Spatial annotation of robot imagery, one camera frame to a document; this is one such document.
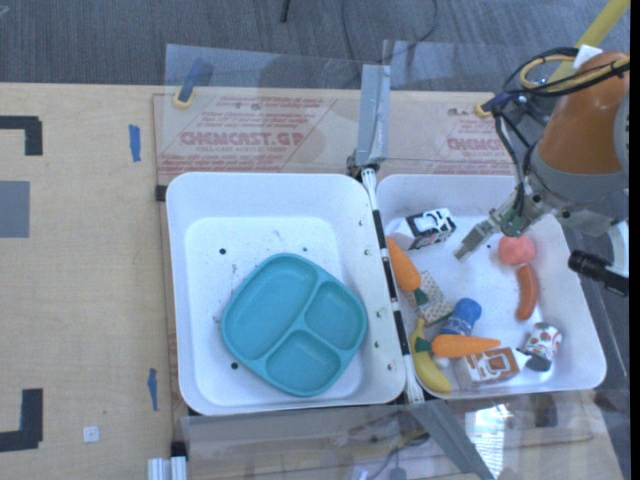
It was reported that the orange and white carton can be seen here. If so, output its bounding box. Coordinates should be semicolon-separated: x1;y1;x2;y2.
452;346;532;390

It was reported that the blue bottle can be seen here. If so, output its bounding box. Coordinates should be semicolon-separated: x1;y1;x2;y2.
439;297;483;337

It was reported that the white plastic tray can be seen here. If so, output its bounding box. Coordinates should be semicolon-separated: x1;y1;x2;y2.
374;173;608;400
164;171;407;417

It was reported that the orange carrot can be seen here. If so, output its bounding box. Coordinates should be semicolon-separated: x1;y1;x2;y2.
384;236;429;306
414;334;502;360

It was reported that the pink round toy food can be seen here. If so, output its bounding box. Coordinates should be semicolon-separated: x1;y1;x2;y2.
497;233;537;267

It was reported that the brown patterned carton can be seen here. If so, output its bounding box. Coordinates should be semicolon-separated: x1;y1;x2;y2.
404;270;454;327

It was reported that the teal divided plate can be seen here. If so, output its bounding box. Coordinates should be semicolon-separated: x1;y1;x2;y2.
220;252;369;398

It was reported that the red and white can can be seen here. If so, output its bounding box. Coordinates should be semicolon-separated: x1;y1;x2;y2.
521;321;564;373

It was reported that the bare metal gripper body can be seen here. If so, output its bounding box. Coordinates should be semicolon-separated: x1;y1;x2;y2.
488;180;629;239

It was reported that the black cylinder on white bracket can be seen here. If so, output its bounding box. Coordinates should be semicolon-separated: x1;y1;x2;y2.
568;217;630;297

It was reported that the yellow banana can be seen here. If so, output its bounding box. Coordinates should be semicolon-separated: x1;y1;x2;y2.
408;317;453;395

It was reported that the black and white carton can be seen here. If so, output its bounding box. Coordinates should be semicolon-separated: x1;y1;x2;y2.
405;207;458;251

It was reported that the orange sausage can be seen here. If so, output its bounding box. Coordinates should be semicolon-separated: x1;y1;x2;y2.
515;263;540;322

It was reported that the brown cardboard board, red print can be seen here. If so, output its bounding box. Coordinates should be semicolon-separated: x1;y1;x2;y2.
152;91;614;449

